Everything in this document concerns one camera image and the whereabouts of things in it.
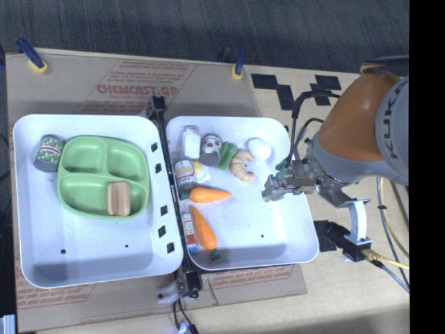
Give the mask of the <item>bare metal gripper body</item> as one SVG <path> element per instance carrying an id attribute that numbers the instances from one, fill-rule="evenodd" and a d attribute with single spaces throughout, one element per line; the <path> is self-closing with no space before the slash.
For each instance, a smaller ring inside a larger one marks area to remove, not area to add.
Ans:
<path id="1" fill-rule="evenodd" d="M 343 183 L 329 176 L 317 159 L 291 161 L 284 180 L 288 189 L 301 193 L 317 192 L 321 196 L 343 188 Z"/>

